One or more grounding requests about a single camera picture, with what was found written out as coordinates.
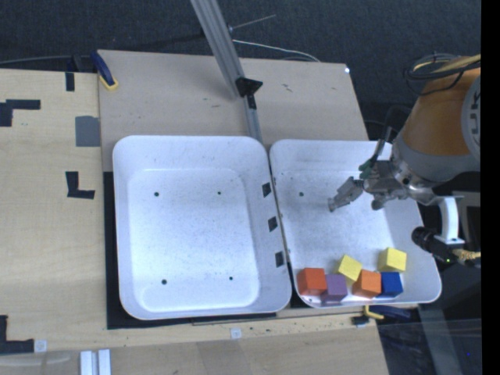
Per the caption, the white plastic tray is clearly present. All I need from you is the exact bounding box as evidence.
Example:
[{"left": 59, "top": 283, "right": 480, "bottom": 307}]
[
  {"left": 268, "top": 138, "right": 444, "bottom": 309},
  {"left": 112, "top": 134, "right": 294, "bottom": 322}
]

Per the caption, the purple cube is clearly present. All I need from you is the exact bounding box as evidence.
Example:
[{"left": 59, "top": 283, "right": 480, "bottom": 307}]
[{"left": 320, "top": 273, "right": 348, "bottom": 303}]

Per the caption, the pale wood board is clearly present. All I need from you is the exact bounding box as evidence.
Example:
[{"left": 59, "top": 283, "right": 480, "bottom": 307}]
[{"left": 96, "top": 48, "right": 391, "bottom": 375}]

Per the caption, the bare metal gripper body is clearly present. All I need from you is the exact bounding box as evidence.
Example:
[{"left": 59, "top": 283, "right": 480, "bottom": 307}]
[{"left": 362, "top": 159, "right": 435, "bottom": 205}]

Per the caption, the black cylinder on white bracket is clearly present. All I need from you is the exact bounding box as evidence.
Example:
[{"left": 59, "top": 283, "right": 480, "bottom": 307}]
[{"left": 410, "top": 195, "right": 466, "bottom": 264}]

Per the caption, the yellow cube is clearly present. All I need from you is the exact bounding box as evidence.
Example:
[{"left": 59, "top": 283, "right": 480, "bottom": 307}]
[
  {"left": 377, "top": 246, "right": 408, "bottom": 273},
  {"left": 336, "top": 253, "right": 363, "bottom": 283}
]

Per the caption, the orange cube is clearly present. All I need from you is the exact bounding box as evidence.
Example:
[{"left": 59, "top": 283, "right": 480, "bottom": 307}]
[
  {"left": 296, "top": 267, "right": 328, "bottom": 297},
  {"left": 351, "top": 269, "right": 383, "bottom": 299}
]

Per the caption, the blue cube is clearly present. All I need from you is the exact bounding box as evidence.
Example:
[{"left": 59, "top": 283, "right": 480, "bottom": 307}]
[{"left": 377, "top": 271, "right": 404, "bottom": 298}]

